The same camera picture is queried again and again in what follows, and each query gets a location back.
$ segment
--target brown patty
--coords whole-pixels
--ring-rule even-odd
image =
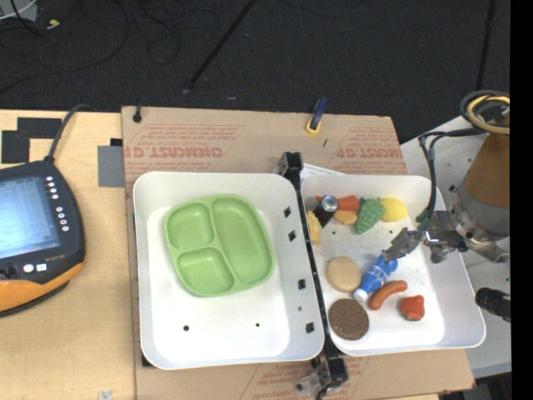
[[[355,341],[368,331],[368,314],[354,299],[338,299],[327,313],[331,329],[343,339]]]

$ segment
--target green plate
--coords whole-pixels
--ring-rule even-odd
[[[218,194],[173,207],[165,218],[165,239],[177,276],[197,296],[253,288],[274,270],[262,220],[237,195]]]

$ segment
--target yellow cable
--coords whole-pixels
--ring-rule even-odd
[[[493,97],[491,95],[483,95],[480,97],[477,97],[476,99],[472,100],[467,106],[466,106],[466,116],[468,119],[475,124],[477,127],[486,130],[487,132],[493,132],[493,133],[501,133],[504,135],[510,135],[510,128],[509,127],[502,127],[502,126],[496,126],[494,124],[489,124],[486,122],[482,122],[477,116],[474,114],[474,107],[476,107],[479,103],[482,103],[484,101],[500,101],[502,103],[507,104],[507,106],[511,105],[511,100],[508,97]]]

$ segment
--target white cable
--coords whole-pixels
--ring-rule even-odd
[[[23,7],[22,9],[18,9],[17,12],[20,14],[26,10],[28,10],[31,6],[33,6],[35,3],[37,2],[37,0],[32,0],[30,3],[28,3],[25,7]],[[16,12],[13,12],[13,13],[9,13],[7,15],[3,15],[0,17],[0,21],[2,21],[3,19],[8,19],[10,17],[13,17],[13,16],[17,16],[17,13]]]

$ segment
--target blue bottle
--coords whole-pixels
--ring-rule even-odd
[[[383,286],[391,273],[397,268],[397,259],[392,259],[389,263],[385,263],[383,261],[383,255],[380,255],[370,269],[363,275],[361,286],[353,293],[354,299],[359,303],[364,303],[369,293]]]

